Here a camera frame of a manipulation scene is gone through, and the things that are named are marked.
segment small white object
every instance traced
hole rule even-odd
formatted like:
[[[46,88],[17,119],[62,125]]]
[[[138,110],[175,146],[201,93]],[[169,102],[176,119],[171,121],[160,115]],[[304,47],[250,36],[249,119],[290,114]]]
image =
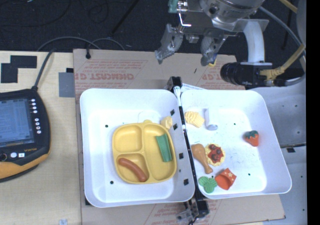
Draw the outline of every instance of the small white object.
[[[68,220],[67,219],[60,219],[59,220],[59,225],[67,225],[68,224]]]
[[[18,155],[18,154],[17,154],[16,152],[12,152],[12,153],[10,154],[10,157],[14,159],[14,158],[17,157],[17,155]]]
[[[210,131],[215,131],[218,129],[217,123],[215,123],[215,117],[217,114],[211,109],[206,109],[204,112],[205,126]]]

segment cable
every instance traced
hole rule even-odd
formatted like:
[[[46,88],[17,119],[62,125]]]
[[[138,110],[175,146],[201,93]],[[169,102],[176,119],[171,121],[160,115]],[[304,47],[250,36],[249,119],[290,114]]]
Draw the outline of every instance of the cable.
[[[286,7],[288,7],[290,10],[292,10],[294,13],[297,13],[298,8],[295,7],[292,3],[290,3],[288,0],[279,0],[281,3],[283,3]]]
[[[268,11],[267,9],[263,8],[262,6],[259,7],[259,10],[264,12],[266,15],[270,16],[272,19],[274,19],[277,23],[279,23],[293,38],[293,40],[296,42],[298,46],[301,45],[301,41],[299,38],[295,35],[295,33],[282,21],[280,20],[277,16],[275,16],[272,12]]]
[[[98,48],[101,50],[101,48],[99,46],[97,46],[96,44],[94,44],[93,42],[90,42],[84,38],[81,38],[81,37],[76,37],[76,36],[61,36],[61,37],[57,37],[57,38],[54,38],[54,39],[51,39],[49,40],[48,42],[45,42],[43,45],[41,45],[37,50],[36,52],[39,52],[44,46],[46,46],[47,44],[53,42],[53,41],[56,41],[56,40],[61,40],[61,39],[77,39],[77,40],[81,40],[81,41],[85,41],[91,45],[93,45],[94,47]]]
[[[264,69],[260,71],[261,76],[266,76],[267,81],[272,81],[276,79],[277,76],[283,74],[288,67],[291,66],[292,63],[296,59],[298,59],[301,55],[301,53],[305,50],[305,46],[302,43],[299,48],[294,52],[294,54],[280,67],[274,68],[274,69]]]
[[[198,218],[198,215],[196,215],[194,219],[188,223],[188,225],[193,225],[196,222],[197,218]]]
[[[115,40],[113,40],[113,39],[111,39],[111,38],[109,38],[109,37],[96,39],[96,40],[92,41],[92,43],[97,42],[97,41],[100,41],[100,40],[112,41],[112,42],[116,43],[117,45],[119,45],[119,46],[122,48],[123,51],[126,50],[119,42],[117,42],[117,41],[115,41]],[[90,59],[90,58],[91,58],[91,55],[90,55],[90,52],[89,52],[89,47],[90,47],[90,44],[88,44],[87,47],[86,47],[86,55],[85,55],[85,57],[86,57],[87,59]]]
[[[303,74],[302,76],[300,76],[300,77],[298,77],[298,78],[294,78],[294,79],[291,79],[291,80],[286,80],[285,82],[284,82],[284,85],[286,86],[286,87],[288,87],[288,86],[293,86],[293,85],[295,85],[295,84],[297,84],[297,83],[300,83],[302,80],[304,80],[306,78],[306,74]]]
[[[39,81],[40,81],[40,77],[41,77],[41,75],[42,75],[42,73],[43,73],[43,71],[44,71],[44,69],[45,69],[45,66],[46,66],[46,64],[47,64],[47,62],[48,62],[51,54],[52,54],[55,50],[56,50],[55,48],[52,49],[52,50],[46,55],[46,57],[45,57],[45,59],[44,59],[44,61],[43,61],[43,63],[42,63],[42,66],[41,66],[41,68],[40,68],[39,74],[38,74],[38,76],[36,77],[34,86],[31,87],[32,90],[36,90],[36,91],[38,90],[38,83],[39,83]]]
[[[112,38],[109,38],[109,37],[96,39],[96,40],[92,41],[92,43],[95,43],[95,42],[101,41],[101,40],[112,41],[112,42],[116,43],[118,46],[120,46],[123,51],[126,50],[119,42],[117,42],[117,41],[115,41],[115,40],[113,40]]]
[[[60,20],[63,16],[65,16],[66,13],[67,13],[67,11],[69,10],[70,6],[71,6],[71,0],[69,0],[67,8],[63,11],[63,13],[62,13],[61,15],[59,15],[57,18],[55,18],[55,19],[53,19],[53,20],[50,20],[50,21],[47,21],[47,22],[44,22],[44,23],[41,23],[41,24],[37,24],[37,25],[31,25],[31,24],[29,24],[29,25],[23,25],[23,24],[3,24],[3,25],[1,25],[1,26],[2,26],[2,27],[27,27],[27,28],[46,26],[46,25],[55,23],[56,21]]]
[[[121,26],[121,24],[124,22],[124,20],[128,17],[128,15],[131,13],[131,11],[135,8],[135,6],[137,5],[137,3],[140,0],[134,0],[133,3],[131,4],[131,6],[129,7],[129,9],[125,12],[125,14],[122,16],[122,18],[120,19],[120,21],[115,25],[115,27],[111,30],[111,35],[113,36],[115,34],[115,32],[117,31],[117,29]]]

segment screen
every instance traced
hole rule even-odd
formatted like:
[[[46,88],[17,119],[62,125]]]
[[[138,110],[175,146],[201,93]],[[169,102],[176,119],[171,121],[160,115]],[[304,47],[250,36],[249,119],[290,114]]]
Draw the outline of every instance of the screen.
[[[28,99],[0,101],[0,147],[34,141]]]

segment button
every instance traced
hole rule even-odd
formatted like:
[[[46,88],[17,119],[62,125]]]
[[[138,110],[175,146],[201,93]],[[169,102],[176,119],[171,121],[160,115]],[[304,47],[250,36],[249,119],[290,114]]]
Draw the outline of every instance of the button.
[[[11,154],[10,154],[10,157],[11,158],[16,158],[18,156],[18,154],[16,153],[16,152],[12,152]]]
[[[6,159],[7,159],[7,154],[5,153],[0,154],[0,161],[6,161]]]

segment red toy fruit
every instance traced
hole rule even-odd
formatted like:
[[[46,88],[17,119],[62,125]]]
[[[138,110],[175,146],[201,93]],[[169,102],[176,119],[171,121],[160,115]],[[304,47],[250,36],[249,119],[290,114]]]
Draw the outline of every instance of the red toy fruit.
[[[247,131],[244,134],[244,139],[254,147],[259,145],[259,133],[256,130]]]

